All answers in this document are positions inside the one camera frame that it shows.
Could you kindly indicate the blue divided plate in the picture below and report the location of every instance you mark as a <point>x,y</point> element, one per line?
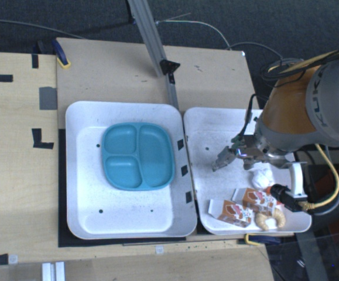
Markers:
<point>154,154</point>

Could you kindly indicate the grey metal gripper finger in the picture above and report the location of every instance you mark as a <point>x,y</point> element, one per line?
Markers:
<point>223,158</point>
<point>249,164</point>

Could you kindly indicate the white plastic tray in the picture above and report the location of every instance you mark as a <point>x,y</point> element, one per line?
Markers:
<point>122,212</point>
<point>213,133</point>

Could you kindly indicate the black cylinder on white bracket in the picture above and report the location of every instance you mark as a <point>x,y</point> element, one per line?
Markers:
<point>296,177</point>

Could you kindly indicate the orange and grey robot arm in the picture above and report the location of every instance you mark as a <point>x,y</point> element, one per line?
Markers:
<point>292,110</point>

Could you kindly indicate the brown and white carton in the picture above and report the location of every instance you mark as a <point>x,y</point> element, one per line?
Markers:
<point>254,199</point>
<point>230,212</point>

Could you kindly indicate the pale brown flat board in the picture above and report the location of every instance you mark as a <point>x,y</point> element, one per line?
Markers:
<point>107,69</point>

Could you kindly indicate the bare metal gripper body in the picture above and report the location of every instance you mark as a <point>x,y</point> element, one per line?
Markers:
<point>257,151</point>

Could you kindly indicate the white crumpled ball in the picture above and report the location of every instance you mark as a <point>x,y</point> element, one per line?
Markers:
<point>260,179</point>

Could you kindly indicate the beige toy croissant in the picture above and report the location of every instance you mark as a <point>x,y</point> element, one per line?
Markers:
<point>279,217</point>

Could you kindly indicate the black block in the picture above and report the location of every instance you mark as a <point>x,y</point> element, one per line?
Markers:
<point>169,66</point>

